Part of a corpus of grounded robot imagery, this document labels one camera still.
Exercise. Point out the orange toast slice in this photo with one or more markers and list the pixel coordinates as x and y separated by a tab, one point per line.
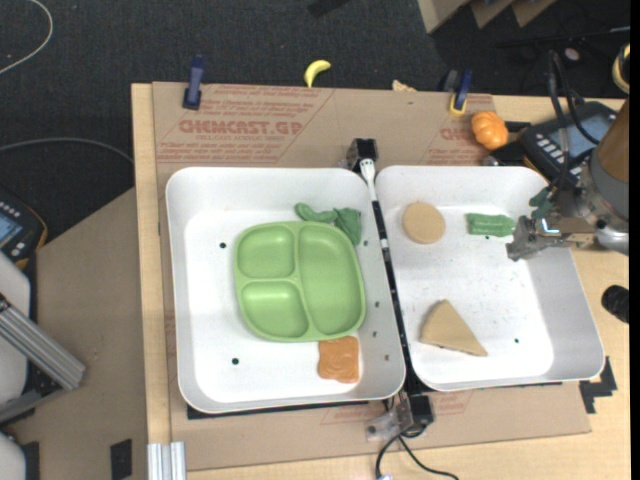
339	360

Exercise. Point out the green toy lettuce leaf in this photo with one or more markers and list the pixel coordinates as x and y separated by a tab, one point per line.
350	223

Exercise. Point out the yellow banana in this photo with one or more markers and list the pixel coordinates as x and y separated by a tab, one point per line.
315	69

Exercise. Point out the orange toy pumpkin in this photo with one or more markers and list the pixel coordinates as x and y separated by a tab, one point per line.
490	129

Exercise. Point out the white plastic tray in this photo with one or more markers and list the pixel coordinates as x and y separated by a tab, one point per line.
505	298
210	288

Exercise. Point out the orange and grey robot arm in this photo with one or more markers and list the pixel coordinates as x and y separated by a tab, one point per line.
612	168

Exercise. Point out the green divided plate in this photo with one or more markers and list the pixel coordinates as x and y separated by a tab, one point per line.
300	280

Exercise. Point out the green toy bean bundle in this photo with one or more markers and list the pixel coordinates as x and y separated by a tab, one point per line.
490	224

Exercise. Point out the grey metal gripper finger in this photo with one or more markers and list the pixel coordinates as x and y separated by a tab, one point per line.
526	227
517	250

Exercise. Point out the thin black and white rod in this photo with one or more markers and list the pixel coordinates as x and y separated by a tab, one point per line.
382	228

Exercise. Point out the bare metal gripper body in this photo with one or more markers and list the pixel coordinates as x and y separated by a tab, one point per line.
575	235

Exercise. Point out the tan pizza slice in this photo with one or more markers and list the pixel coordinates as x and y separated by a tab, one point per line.
447	330

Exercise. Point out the tan round biscuit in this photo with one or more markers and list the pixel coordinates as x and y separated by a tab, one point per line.
423	223

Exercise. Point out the beige toy food piece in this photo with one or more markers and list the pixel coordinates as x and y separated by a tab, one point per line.
402	87

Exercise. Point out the brown cardboard board red print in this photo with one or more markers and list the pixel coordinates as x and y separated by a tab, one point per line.
280	133

